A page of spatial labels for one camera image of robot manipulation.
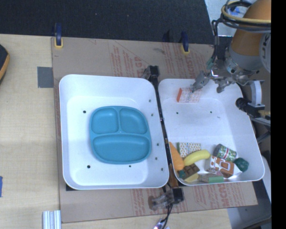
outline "blue plate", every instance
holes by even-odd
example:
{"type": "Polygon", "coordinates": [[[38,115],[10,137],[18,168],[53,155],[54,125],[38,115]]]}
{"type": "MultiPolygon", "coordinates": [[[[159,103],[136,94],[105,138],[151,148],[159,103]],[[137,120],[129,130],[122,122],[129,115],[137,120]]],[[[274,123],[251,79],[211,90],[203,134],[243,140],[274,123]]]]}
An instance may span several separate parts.
{"type": "Polygon", "coordinates": [[[90,142],[94,155],[109,164],[132,164],[151,153],[151,135],[145,116],[137,109],[106,106],[90,117],[90,142]]]}

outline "robotic arm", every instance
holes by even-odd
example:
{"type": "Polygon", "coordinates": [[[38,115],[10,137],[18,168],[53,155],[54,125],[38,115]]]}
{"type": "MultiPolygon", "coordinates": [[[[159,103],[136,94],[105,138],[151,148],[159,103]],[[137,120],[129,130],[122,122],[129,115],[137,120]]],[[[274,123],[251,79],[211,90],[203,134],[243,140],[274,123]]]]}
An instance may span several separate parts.
{"type": "Polygon", "coordinates": [[[236,106],[247,112],[250,117],[270,126],[270,121],[260,119],[265,109],[261,103],[263,81],[250,80],[250,77],[258,73],[262,67],[269,73],[271,71],[271,0],[258,0],[254,4],[245,0],[228,0],[221,11],[221,17],[212,21],[215,43],[214,53],[207,63],[210,72],[201,72],[191,85],[191,90],[194,92],[202,88],[210,79],[218,84],[218,93],[224,91],[230,84],[249,85],[252,101],[241,98],[236,101],[236,106]],[[248,7],[243,18],[229,14],[229,11],[237,6],[248,7]],[[217,25],[220,22],[237,28],[230,45],[225,50],[223,60],[217,59],[219,44],[217,25]]]}

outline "blue marker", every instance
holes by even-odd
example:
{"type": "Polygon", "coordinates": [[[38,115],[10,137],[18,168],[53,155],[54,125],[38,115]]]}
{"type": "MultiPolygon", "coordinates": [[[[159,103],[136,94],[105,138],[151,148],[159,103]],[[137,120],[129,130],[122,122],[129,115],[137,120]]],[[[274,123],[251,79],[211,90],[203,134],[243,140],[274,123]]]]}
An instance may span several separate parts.
{"type": "Polygon", "coordinates": [[[0,198],[2,197],[2,185],[3,185],[3,177],[0,176],[0,198]]]}

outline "wooden table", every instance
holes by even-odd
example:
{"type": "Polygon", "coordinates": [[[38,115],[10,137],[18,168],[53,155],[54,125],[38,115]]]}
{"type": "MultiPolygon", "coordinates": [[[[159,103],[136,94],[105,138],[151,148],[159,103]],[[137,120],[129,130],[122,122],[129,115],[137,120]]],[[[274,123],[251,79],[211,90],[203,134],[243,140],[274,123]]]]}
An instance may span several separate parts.
{"type": "MultiPolygon", "coordinates": [[[[39,88],[37,67],[52,67],[51,38],[0,34],[10,63],[0,86],[0,228],[42,228],[59,210],[53,88],[39,88]]],[[[160,216],[62,224],[63,229],[153,228],[160,216]]],[[[231,228],[226,209],[171,214],[170,229],[231,228]]]]}

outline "carrot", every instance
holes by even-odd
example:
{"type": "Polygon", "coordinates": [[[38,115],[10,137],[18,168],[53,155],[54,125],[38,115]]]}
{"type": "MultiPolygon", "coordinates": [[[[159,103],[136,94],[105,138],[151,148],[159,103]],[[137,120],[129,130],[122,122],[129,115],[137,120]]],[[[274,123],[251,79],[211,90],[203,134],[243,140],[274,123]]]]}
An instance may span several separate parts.
{"type": "Polygon", "coordinates": [[[184,168],[184,161],[181,158],[180,154],[178,153],[177,149],[175,146],[169,142],[170,144],[170,149],[171,149],[171,155],[172,155],[172,161],[173,161],[173,166],[176,171],[182,170],[184,168]]]}

